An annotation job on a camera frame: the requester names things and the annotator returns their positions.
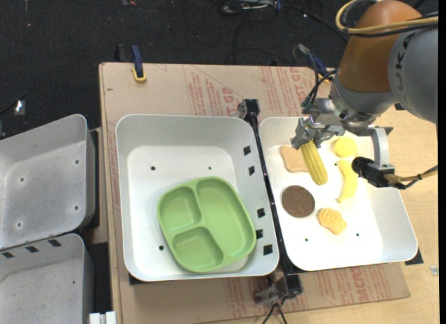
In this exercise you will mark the white plastic tray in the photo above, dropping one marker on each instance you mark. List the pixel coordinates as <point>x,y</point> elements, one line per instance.
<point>146,211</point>
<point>366,242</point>

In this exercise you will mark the tan bread slice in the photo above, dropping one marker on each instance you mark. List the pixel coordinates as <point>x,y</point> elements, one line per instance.
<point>292,159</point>

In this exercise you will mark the brown round biscuit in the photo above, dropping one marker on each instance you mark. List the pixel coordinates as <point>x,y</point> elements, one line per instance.
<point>298,201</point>

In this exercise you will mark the brown cardboard board red print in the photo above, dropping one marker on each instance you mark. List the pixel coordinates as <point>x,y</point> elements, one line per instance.
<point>195,85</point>

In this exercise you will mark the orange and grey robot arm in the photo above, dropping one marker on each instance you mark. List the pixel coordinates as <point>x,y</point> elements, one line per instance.
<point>369,58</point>

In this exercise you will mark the yellow banana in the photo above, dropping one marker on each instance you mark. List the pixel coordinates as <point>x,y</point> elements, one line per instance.
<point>350,179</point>

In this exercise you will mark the yellow round toy food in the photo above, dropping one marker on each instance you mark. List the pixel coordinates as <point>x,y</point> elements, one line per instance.
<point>345,147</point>

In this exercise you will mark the green divided plate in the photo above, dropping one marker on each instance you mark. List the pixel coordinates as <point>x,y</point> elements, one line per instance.
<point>209,218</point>

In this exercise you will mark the yellow corn cob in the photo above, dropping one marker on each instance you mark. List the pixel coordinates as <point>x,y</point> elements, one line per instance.
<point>315,164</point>

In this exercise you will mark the black cylinder on white bracket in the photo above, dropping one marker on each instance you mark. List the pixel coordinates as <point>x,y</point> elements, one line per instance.
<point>373,173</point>

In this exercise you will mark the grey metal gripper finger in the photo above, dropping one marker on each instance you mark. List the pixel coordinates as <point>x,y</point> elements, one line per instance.
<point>301,132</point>
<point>320,138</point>

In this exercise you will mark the orange ridged pastry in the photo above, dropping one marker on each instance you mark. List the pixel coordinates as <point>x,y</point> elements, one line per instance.
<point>331,221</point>

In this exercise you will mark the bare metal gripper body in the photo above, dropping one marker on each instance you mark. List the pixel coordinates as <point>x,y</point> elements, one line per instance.
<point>327,117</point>

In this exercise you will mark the thin black rod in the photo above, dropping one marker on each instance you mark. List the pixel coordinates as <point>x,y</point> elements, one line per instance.
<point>271,193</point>

